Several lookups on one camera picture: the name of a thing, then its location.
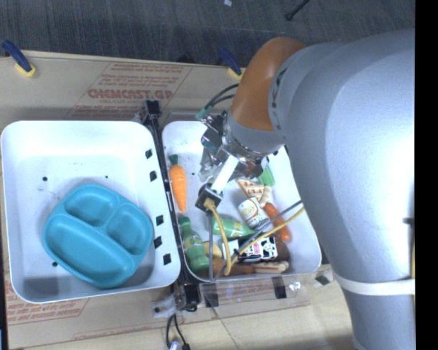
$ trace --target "blue plastic dish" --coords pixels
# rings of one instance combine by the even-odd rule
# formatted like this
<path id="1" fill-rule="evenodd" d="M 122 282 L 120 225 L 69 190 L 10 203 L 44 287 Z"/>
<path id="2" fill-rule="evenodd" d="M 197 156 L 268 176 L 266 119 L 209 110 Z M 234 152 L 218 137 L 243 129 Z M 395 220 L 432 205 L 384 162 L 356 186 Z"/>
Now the blue plastic dish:
<path id="1" fill-rule="evenodd" d="M 152 240 L 150 218 L 131 201 L 96 184 L 72 190 L 42 232 L 46 252 L 59 265 L 101 289 L 130 279 Z"/>

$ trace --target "can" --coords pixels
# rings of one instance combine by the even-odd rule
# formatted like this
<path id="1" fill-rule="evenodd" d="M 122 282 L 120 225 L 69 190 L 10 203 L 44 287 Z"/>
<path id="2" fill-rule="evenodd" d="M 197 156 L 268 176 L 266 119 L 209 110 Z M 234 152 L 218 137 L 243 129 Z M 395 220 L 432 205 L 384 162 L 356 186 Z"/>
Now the can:
<path id="1" fill-rule="evenodd" d="M 251 227 L 257 228 L 269 219 L 266 212 L 260 207 L 260 203 L 256 197 L 247 198 L 238 209 L 244 221 Z"/>

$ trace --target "plastic bottle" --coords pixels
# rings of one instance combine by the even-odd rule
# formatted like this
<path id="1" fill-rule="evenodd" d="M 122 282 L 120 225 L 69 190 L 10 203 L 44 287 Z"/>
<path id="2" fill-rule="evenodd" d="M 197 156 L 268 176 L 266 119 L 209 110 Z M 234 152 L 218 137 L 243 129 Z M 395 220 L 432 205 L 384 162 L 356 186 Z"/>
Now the plastic bottle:
<path id="1" fill-rule="evenodd" d="M 188 267 L 194 273 L 206 270 L 210 266 L 210 259 L 204 252 L 203 243 L 198 233 L 191 229 L 190 218 L 183 217 L 179 220 L 182 234 L 182 245 L 187 257 Z"/>
<path id="2" fill-rule="evenodd" d="M 221 217 L 221 219 L 224 226 L 224 232 L 228 238 L 248 237 L 254 235 L 256 232 L 245 223 L 224 217 Z M 212 218 L 212 233 L 220 235 L 219 225 L 215 217 Z"/>

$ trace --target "orange carrot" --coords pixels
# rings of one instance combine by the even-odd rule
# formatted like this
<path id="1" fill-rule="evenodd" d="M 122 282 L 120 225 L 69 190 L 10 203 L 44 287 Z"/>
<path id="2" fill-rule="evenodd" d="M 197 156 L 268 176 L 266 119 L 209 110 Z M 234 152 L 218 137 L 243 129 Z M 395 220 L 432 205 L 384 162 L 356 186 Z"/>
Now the orange carrot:
<path id="1" fill-rule="evenodd" d="M 187 207 L 187 176 L 182 166 L 178 164 L 178 155 L 169 156 L 172 167 L 169 170 L 172 192 L 181 212 Z"/>
<path id="2" fill-rule="evenodd" d="M 270 202 L 266 202 L 266 204 L 263 207 L 263 210 L 266 212 L 269 218 L 274 218 L 279 215 L 279 211 L 276 209 L 276 206 L 274 206 Z M 282 217 L 277 218 L 272 224 L 277 227 L 278 225 L 281 225 L 284 223 L 284 219 Z M 291 233 L 289 232 L 289 229 L 287 228 L 287 225 L 285 227 L 282 227 L 280 230 L 277 231 L 277 234 L 283 241 L 290 241 L 291 239 Z"/>

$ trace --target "gray carpet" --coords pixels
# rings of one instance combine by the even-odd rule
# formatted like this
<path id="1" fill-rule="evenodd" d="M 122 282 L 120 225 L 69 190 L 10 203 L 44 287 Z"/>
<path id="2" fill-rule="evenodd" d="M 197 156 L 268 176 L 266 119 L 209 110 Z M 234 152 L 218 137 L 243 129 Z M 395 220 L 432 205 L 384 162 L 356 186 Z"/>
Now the gray carpet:
<path id="1" fill-rule="evenodd" d="M 311 0 L 291 22 L 285 13 L 302 0 L 224 1 L 0 0 L 0 55 L 9 39 L 28 50 L 158 61 L 188 53 L 215 64 L 227 47 L 246 66 L 275 36 L 316 44 L 415 27 L 415 0 Z"/>

